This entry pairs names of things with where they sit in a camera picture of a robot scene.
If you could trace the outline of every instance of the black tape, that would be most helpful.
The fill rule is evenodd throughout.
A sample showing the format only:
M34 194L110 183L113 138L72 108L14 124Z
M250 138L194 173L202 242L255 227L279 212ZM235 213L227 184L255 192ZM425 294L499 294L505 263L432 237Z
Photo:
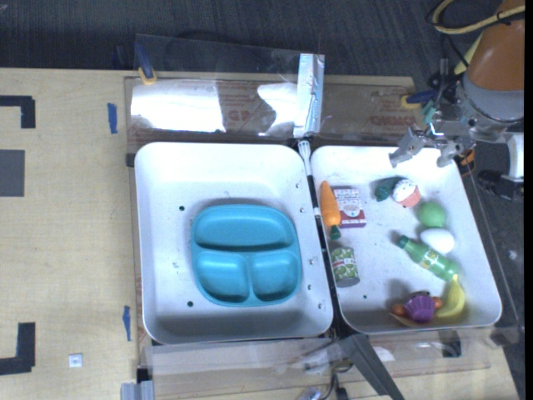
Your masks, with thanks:
M0 197L24 197L24 150L0 150Z
M28 373L35 366L35 323L19 323L15 357L0 358L0 375Z
M35 100L32 97L0 95L0 107L20 107L20 128L35 128Z

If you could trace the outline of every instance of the white sink basin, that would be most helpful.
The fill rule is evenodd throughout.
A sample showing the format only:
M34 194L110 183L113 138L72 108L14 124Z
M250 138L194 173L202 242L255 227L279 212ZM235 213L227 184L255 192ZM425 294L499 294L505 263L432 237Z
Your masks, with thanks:
M159 343L306 338L324 333L333 310L300 156L281 145L153 142L136 155L142 309ZM254 204L284 213L301 252L301 282L281 303L228 307L196 285L191 227L210 206Z

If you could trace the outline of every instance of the blue plate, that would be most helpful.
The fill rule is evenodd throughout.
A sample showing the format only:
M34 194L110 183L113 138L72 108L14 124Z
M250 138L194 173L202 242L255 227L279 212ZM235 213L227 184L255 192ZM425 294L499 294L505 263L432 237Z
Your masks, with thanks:
M268 206L213 206L192 224L192 269L210 301L230 307L282 303L301 283L301 255L291 220Z

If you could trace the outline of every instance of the small can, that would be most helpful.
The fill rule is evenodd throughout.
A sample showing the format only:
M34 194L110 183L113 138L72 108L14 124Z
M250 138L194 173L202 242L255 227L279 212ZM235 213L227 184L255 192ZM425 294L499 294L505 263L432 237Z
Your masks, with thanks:
M337 247L331 252L331 266L339 288L348 288L360 282L356 255L351 247Z

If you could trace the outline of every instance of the blue tape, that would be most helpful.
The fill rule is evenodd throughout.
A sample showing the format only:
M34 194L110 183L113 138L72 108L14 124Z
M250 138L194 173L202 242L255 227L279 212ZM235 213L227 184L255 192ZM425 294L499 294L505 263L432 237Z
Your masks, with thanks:
M111 134L118 133L117 130L117 106L114 103L107 105L107 120L109 121L109 128Z
M426 104L430 99L436 97L436 92L434 90L426 90L424 92L418 92L414 95L407 97L407 103L421 103Z
M122 321L124 322L124 327L126 328L126 338L130 342L132 340L132 332L130 329L131 318L130 318L130 307L124 305L124 313L122 314Z
M150 64L150 58L148 57L147 51L144 49L143 45L139 42L135 42L135 54L137 55L137 60L139 62L139 67L144 73L146 78L153 78L152 65Z

